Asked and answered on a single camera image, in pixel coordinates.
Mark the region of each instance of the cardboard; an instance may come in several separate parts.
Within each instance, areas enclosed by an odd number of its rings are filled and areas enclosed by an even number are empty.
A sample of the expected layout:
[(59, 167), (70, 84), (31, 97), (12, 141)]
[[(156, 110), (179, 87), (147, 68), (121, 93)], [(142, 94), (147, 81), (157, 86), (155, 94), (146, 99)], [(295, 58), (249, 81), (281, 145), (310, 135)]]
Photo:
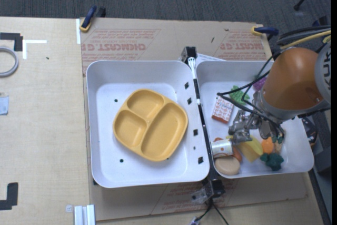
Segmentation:
[[(271, 56), (266, 36), (251, 34), (255, 23), (182, 22), (145, 19), (95, 18), (87, 33), (81, 32), (83, 74), (97, 60), (179, 60), (186, 46), (195, 46), (205, 58), (266, 60)], [(85, 89), (87, 144), (90, 144)], [(206, 209), (192, 204), (191, 193), (199, 182), (106, 189), (95, 184), (88, 147), (90, 203), (97, 220)], [(304, 198), (302, 174), (223, 179), (226, 192), (215, 199), (218, 207)]]

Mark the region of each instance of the wooden table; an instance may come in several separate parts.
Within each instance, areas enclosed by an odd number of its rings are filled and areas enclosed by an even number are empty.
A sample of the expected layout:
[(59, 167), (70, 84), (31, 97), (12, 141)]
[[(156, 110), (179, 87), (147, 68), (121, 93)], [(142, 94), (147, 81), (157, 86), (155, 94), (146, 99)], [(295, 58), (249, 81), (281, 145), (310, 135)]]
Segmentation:
[[(76, 20), (0, 17), (0, 32), (47, 41), (28, 43), (26, 59), (22, 52), (17, 53), (18, 70), (0, 78), (0, 92), (9, 96), (8, 115), (0, 116), (0, 200), (6, 199), (9, 183), (18, 183), (18, 204), (0, 211), (0, 223), (73, 224), (72, 206), (90, 204), (82, 56)], [(0, 53), (0, 67), (1, 61), (11, 64)], [(229, 224), (323, 224), (307, 173), (303, 173), (303, 179), (307, 190), (303, 199), (220, 211)], [(193, 216), (203, 212), (101, 224), (189, 224)], [(224, 222), (213, 209), (202, 224)]]

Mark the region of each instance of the yellow cable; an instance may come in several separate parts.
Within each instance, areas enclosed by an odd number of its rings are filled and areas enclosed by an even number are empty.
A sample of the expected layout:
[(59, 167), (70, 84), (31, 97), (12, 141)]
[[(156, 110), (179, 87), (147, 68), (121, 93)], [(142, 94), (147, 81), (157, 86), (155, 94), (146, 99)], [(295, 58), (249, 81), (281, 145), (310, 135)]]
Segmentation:
[(291, 46), (294, 46), (294, 45), (298, 45), (300, 43), (307, 42), (307, 41), (312, 40), (314, 38), (321, 37), (321, 36), (326, 36), (326, 35), (329, 35), (329, 34), (331, 34), (331, 30), (328, 30), (328, 31), (325, 31), (325, 32), (322, 32), (322, 33), (317, 33), (317, 34), (311, 35), (309, 37), (305, 37), (305, 38), (302, 38), (300, 40), (297, 40), (297, 41), (294, 41), (292, 43), (289, 43), (287, 45), (284, 45), (284, 46), (281, 47), (281, 49), (283, 50), (283, 49), (286, 49), (288, 47), (291, 47)]

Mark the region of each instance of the dark green toy broccoli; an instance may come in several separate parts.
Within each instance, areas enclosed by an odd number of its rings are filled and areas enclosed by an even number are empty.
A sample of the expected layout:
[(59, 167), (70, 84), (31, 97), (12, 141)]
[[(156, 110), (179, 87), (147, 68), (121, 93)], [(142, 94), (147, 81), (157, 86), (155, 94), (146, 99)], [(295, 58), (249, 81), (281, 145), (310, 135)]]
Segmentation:
[(260, 156), (260, 159), (264, 161), (267, 166), (272, 168), (273, 171), (278, 171), (281, 168), (281, 163), (284, 161), (284, 159), (276, 153), (264, 153)]

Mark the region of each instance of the metal ring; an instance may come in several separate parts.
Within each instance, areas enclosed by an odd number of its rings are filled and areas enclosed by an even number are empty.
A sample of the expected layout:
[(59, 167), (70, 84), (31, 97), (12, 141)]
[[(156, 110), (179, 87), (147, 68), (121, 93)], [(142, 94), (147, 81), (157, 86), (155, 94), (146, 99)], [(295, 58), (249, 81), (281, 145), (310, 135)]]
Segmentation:
[(12, 49), (9, 49), (7, 47), (0, 47), (0, 52), (6, 52), (6, 53), (11, 54), (15, 60), (14, 66), (9, 71), (0, 72), (0, 77), (8, 77), (16, 71), (19, 65), (19, 58), (17, 57), (16, 53)]

